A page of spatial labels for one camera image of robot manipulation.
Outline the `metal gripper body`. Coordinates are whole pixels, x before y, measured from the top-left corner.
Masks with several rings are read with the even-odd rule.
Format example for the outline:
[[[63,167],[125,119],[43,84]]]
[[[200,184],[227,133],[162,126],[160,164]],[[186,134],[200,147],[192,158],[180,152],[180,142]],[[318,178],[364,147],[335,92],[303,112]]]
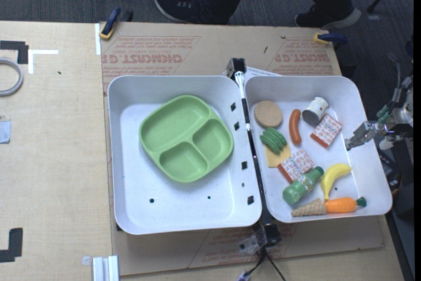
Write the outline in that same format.
[[[378,128],[385,137],[391,139],[413,138],[413,118],[404,107],[383,106],[377,112]]]

